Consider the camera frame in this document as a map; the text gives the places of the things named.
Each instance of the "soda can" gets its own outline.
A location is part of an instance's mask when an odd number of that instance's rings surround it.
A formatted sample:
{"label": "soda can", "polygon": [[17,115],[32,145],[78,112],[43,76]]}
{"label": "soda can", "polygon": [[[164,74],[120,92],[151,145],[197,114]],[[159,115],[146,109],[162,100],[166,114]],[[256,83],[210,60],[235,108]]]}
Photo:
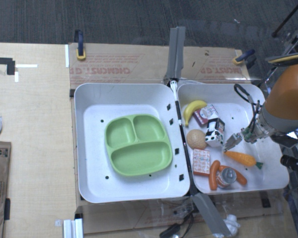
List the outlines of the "soda can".
{"label": "soda can", "polygon": [[220,188],[226,188],[236,181],[236,172],[232,168],[224,168],[217,175],[217,183]]}

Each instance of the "wooden table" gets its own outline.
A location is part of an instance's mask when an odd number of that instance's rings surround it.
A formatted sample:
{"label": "wooden table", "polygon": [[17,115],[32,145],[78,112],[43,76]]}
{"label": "wooden table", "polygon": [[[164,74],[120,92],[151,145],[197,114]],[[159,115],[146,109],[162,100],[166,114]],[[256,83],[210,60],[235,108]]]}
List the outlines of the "wooden table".
{"label": "wooden table", "polygon": [[[19,68],[18,82],[0,65],[0,141],[12,143],[7,192],[11,209],[4,237],[61,238],[59,223],[74,219],[77,207],[65,45],[0,43],[0,57],[13,58],[16,64],[38,65]],[[238,237],[296,237],[287,202],[280,201],[278,207],[281,214],[238,219]],[[156,236],[163,230],[140,232]],[[135,231],[119,231],[86,237],[140,236]],[[213,235],[205,223],[199,223],[187,237]]]}

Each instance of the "hot dog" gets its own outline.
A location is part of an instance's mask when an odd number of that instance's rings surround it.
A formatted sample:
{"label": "hot dog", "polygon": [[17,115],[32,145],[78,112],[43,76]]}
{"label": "hot dog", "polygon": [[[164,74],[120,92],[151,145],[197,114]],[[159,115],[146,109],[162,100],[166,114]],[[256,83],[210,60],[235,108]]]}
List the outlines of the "hot dog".
{"label": "hot dog", "polygon": [[[222,171],[224,168],[229,168],[229,167],[220,165],[219,166],[219,171]],[[237,171],[236,169],[234,169],[234,171],[236,172],[236,180],[239,182],[239,184],[241,184],[243,186],[246,185],[247,184],[247,179],[239,171]]]}
{"label": "hot dog", "polygon": [[211,190],[217,190],[218,189],[218,183],[217,183],[217,171],[220,167],[221,163],[218,160],[213,161],[211,167],[210,167],[210,174],[209,174],[209,185]]}

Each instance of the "small box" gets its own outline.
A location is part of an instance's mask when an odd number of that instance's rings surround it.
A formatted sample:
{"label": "small box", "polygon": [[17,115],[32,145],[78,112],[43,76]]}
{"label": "small box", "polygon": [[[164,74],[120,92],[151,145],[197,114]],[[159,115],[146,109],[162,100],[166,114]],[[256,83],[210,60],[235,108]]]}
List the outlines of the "small box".
{"label": "small box", "polygon": [[210,152],[205,150],[193,150],[193,174],[209,176],[210,174]]}
{"label": "small box", "polygon": [[209,104],[202,109],[194,111],[193,117],[195,118],[199,126],[202,126],[204,124],[207,124],[209,119],[218,118],[219,115],[214,106],[212,104]]}
{"label": "small box", "polygon": [[208,122],[208,131],[205,141],[212,147],[223,146],[225,123],[220,118],[214,118]]}

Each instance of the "banana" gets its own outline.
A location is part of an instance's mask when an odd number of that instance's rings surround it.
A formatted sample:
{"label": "banana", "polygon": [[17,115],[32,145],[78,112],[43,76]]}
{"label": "banana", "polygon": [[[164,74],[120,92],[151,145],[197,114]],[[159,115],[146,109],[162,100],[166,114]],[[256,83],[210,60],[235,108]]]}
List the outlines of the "banana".
{"label": "banana", "polygon": [[201,101],[201,100],[196,100],[196,101],[190,102],[186,106],[186,108],[184,109],[184,112],[183,112],[185,126],[189,125],[189,120],[190,120],[194,111],[196,111],[198,109],[202,109],[202,108],[206,107],[207,105],[208,104],[206,102]]}

